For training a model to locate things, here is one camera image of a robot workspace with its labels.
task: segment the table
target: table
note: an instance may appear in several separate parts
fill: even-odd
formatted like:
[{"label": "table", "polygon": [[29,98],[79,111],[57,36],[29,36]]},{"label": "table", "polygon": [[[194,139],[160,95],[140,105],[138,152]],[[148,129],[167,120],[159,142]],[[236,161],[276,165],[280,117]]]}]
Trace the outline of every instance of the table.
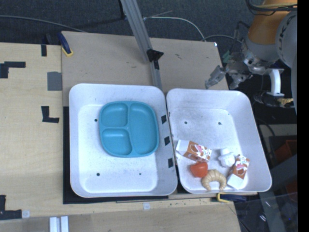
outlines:
[{"label": "table", "polygon": [[[124,224],[134,216],[144,217],[143,221],[129,223],[132,231],[153,219],[166,228],[175,223],[179,231],[186,231],[182,216],[192,229],[207,223],[216,231],[239,231],[233,203],[211,202],[207,196],[173,193],[167,200],[147,201],[149,211],[143,211],[145,201],[63,205],[62,112],[68,105],[70,87],[80,82],[151,85],[149,65],[142,62],[134,37],[63,34],[74,51],[71,58],[61,53],[59,45],[0,43],[1,64],[26,62],[25,68],[9,68],[8,78],[0,78],[0,194],[6,195],[6,210],[28,210],[33,218],[70,215],[70,221],[77,224],[80,215],[90,216],[96,221],[96,229],[100,227],[99,214],[107,218],[117,214]],[[164,52],[159,64],[165,93],[176,86],[204,88],[211,71],[221,65],[214,43],[151,41],[154,49]],[[97,68],[87,68],[86,63]],[[51,74],[60,73],[63,90],[50,88],[54,82],[49,78]],[[214,88],[227,89],[226,81]],[[45,106],[49,107],[49,118],[59,118],[58,123],[42,121]],[[196,222],[204,220],[205,215],[208,222]],[[109,221],[115,230],[121,229],[117,218]],[[0,230],[9,225],[18,228],[22,223],[24,219],[0,222]],[[149,228],[154,231],[155,224]]]}]

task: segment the black clamp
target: black clamp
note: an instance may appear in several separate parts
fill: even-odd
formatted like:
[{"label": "black clamp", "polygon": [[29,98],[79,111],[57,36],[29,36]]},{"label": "black clamp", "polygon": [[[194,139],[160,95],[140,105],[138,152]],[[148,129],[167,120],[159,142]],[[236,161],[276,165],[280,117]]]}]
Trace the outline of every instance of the black clamp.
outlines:
[{"label": "black clamp", "polygon": [[22,218],[22,211],[6,211],[5,210],[5,195],[0,195],[0,220],[10,220]]},{"label": "black clamp", "polygon": [[147,56],[150,62],[154,62],[154,68],[159,70],[159,62],[158,60],[163,56],[163,52],[155,51],[153,49],[147,50]]}]

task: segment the tray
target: tray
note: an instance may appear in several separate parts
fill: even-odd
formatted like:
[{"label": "tray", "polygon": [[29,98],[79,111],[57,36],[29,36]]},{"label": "tray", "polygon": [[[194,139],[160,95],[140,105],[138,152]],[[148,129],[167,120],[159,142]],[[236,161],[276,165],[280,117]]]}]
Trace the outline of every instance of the tray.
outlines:
[{"label": "tray", "polygon": [[[99,114],[110,102],[150,106],[159,131],[157,150],[143,157],[115,157],[101,144]],[[153,86],[77,84],[69,94],[70,184],[85,198],[166,196],[177,187],[165,96]]]},{"label": "tray", "polygon": [[[249,158],[250,166],[241,189],[229,186],[224,192],[263,192],[271,187],[271,175],[261,145],[251,104],[246,95],[231,90],[172,89],[167,94],[169,122],[176,147],[178,140],[191,140],[212,149],[209,169],[225,176],[229,168],[221,166],[219,149]],[[211,191],[189,170],[193,160],[176,152],[180,182],[193,194],[217,193],[219,183],[210,182]]]},{"label": "tray", "polygon": [[159,146],[155,112],[143,102],[115,101],[104,105],[99,131],[103,148],[113,156],[148,156]]}]

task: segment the red tomato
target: red tomato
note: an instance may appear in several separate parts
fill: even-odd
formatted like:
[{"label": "red tomato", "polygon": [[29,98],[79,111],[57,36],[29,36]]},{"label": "red tomato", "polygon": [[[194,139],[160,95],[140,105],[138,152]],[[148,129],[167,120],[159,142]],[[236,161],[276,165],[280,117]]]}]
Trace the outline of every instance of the red tomato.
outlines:
[{"label": "red tomato", "polygon": [[208,172],[207,162],[197,162],[190,166],[190,170],[195,177],[205,177]]}]

